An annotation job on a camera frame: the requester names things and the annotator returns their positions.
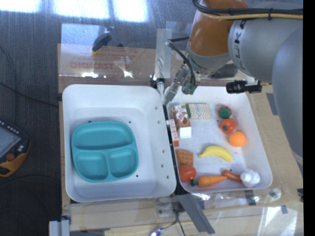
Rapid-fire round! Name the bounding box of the black cylinder on white bracket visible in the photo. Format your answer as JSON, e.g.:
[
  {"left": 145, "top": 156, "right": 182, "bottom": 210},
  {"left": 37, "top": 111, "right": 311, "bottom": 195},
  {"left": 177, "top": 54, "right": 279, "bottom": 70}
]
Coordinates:
[{"left": 225, "top": 75, "right": 263, "bottom": 94}]

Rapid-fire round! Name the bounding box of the orange ball fruit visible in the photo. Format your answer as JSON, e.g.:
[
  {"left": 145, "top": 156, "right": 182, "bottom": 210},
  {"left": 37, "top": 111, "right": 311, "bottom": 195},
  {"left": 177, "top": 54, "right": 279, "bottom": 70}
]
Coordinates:
[{"left": 228, "top": 131, "right": 247, "bottom": 148}]

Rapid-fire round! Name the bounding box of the orange carrot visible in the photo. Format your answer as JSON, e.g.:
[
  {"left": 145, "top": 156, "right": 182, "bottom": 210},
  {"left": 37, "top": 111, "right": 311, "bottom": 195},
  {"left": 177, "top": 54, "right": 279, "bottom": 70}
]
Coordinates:
[{"left": 189, "top": 175, "right": 228, "bottom": 188}]

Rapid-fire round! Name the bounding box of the orange fruit with green top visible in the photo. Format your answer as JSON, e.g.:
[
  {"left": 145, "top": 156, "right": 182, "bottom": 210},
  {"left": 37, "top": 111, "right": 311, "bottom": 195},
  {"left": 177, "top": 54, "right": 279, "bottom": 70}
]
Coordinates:
[{"left": 217, "top": 105, "right": 233, "bottom": 119}]

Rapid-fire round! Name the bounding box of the orange bell pepper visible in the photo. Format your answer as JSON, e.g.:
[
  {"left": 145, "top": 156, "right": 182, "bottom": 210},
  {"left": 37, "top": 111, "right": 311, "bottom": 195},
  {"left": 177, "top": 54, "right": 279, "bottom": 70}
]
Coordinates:
[{"left": 219, "top": 118, "right": 238, "bottom": 135}]

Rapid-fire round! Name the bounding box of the brown waffle biscuit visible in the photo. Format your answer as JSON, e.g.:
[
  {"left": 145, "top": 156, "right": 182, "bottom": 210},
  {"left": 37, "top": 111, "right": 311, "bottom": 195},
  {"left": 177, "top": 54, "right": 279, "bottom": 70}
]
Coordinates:
[{"left": 175, "top": 149, "right": 194, "bottom": 167}]

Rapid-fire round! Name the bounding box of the red tomato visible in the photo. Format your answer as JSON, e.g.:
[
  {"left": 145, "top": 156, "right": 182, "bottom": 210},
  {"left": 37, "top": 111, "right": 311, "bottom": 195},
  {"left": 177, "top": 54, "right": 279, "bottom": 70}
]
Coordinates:
[{"left": 178, "top": 164, "right": 197, "bottom": 183}]

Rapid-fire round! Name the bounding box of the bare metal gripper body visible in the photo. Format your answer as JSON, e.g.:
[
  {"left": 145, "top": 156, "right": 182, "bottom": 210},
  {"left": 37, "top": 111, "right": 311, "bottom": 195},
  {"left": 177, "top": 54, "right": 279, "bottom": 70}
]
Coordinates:
[{"left": 169, "top": 62, "right": 202, "bottom": 94}]

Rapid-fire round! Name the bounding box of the blue divided plate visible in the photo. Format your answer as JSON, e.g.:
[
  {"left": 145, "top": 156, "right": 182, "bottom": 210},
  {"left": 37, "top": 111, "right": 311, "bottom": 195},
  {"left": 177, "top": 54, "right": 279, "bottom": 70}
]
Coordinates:
[{"left": 70, "top": 120, "right": 139, "bottom": 183}]

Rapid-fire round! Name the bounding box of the red and white small carton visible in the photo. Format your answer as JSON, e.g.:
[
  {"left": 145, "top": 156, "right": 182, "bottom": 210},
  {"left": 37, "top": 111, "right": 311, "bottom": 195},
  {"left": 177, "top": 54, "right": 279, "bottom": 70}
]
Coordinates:
[{"left": 169, "top": 118, "right": 180, "bottom": 148}]

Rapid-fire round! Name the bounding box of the brown and white carton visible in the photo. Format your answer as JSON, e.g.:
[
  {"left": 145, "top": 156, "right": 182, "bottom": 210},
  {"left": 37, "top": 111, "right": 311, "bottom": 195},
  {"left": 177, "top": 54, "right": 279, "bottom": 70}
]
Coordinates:
[{"left": 171, "top": 104, "right": 192, "bottom": 140}]

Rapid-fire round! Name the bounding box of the white plastic tray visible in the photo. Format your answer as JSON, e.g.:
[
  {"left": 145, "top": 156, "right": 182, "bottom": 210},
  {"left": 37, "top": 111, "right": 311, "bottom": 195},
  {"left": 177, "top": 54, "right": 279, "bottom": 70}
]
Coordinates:
[
  {"left": 165, "top": 85, "right": 273, "bottom": 194},
  {"left": 62, "top": 84, "right": 177, "bottom": 203}
]

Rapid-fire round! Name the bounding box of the green and beige packet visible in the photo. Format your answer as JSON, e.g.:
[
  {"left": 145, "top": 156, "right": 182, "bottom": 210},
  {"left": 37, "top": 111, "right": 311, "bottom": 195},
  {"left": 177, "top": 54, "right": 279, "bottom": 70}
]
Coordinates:
[{"left": 185, "top": 103, "right": 212, "bottom": 120}]

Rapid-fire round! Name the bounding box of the brown cardboard board red print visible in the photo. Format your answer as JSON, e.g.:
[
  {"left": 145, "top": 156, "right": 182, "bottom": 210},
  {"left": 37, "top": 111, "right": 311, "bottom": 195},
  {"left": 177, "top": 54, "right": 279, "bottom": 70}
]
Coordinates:
[{"left": 57, "top": 43, "right": 304, "bottom": 232}]

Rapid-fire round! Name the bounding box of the yellow banana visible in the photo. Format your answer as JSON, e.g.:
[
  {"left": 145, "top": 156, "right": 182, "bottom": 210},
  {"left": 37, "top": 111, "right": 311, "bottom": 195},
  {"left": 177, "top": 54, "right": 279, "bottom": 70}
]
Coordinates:
[{"left": 198, "top": 145, "right": 234, "bottom": 163}]

